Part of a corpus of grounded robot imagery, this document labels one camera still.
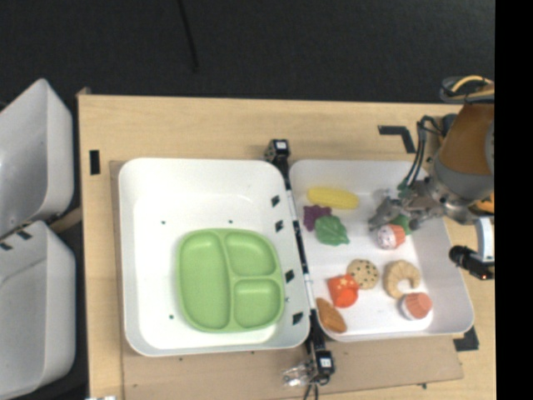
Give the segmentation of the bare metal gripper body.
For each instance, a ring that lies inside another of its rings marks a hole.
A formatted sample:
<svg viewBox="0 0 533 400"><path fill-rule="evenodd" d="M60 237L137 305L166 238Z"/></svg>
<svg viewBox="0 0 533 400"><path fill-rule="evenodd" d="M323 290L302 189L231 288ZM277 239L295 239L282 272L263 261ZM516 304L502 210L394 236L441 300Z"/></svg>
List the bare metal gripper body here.
<svg viewBox="0 0 533 400"><path fill-rule="evenodd" d="M448 217L466 225L477 220L471 210L473 201L458 196L436 180L418 180L400 190L401 208L409 218L409 228L419 228L433 218Z"/></svg>

